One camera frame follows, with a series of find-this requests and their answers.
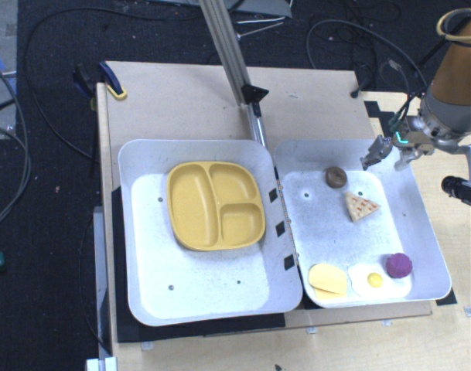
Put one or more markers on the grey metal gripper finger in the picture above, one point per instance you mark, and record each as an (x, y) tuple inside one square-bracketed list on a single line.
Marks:
[(376, 151), (408, 159)]

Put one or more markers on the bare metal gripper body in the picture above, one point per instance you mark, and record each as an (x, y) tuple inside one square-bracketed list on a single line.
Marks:
[(424, 137)]

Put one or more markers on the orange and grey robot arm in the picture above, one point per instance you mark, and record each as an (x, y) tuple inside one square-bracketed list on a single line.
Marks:
[(453, 72)]

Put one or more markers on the brown doughnut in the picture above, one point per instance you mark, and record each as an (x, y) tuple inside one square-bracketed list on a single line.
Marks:
[(332, 180)]

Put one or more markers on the beige pizza slice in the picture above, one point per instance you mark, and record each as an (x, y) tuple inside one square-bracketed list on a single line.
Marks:
[(359, 209)]

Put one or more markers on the white plastic tray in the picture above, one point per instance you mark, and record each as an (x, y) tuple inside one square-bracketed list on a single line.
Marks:
[(328, 234), (204, 284)]

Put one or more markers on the purple grapes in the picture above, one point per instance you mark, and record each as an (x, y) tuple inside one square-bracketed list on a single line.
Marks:
[(398, 266)]

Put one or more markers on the thin black and white rod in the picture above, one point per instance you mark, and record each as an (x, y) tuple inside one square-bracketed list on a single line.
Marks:
[(259, 130)]

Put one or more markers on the white fried egg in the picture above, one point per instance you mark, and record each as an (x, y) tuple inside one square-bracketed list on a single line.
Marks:
[(360, 284)]

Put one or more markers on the yellow cheese slice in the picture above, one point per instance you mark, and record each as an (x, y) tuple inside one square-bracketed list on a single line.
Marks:
[(327, 278)]

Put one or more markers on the yellow divided plate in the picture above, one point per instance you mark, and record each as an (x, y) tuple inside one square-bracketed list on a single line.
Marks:
[(196, 207)]

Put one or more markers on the brown cardboard board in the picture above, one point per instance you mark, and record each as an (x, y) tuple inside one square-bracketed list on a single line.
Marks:
[(181, 103)]

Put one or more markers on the black cylinder on white bracket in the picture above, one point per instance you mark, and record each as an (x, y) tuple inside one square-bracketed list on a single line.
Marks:
[(457, 189)]

